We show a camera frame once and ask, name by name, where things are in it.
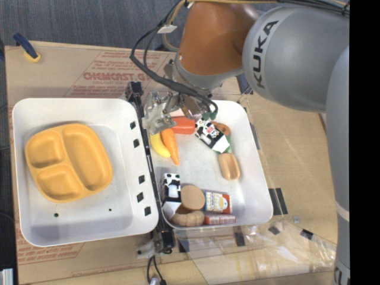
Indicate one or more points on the tan croissant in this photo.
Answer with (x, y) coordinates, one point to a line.
(188, 219)

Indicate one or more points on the yellow divided plate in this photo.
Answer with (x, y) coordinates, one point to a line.
(80, 156)

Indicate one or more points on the small red box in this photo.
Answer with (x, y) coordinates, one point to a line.
(219, 219)

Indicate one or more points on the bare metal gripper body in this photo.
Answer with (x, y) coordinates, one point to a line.
(190, 107)

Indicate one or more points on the tan round bread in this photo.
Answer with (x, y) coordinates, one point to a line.
(193, 197)

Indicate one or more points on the tan oblong bread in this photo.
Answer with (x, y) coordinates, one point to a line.
(229, 166)

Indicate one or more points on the white plastic tray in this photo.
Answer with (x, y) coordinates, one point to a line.
(118, 218)
(202, 165)

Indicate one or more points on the brown cardboard board red print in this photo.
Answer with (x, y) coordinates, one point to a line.
(74, 70)

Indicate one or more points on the thin black and white rod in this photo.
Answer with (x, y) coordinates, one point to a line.
(150, 168)

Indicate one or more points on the orange brown biscuit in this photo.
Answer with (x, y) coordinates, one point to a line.
(223, 127)

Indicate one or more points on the yellow banana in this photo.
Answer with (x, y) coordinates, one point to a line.
(158, 147)

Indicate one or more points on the orange red sausage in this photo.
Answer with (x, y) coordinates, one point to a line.
(184, 126)

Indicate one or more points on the orange carrot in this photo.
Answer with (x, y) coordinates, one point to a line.
(171, 142)

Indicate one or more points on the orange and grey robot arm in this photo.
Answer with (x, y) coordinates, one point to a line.
(291, 58)

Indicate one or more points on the red and white carton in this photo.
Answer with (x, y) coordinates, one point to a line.
(218, 203)

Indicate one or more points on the cow print carton green base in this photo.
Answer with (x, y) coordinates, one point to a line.
(212, 136)

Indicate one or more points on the black white cow print carton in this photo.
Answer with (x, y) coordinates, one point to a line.
(171, 187)

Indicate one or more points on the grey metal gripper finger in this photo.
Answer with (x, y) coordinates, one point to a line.
(157, 125)
(153, 103)

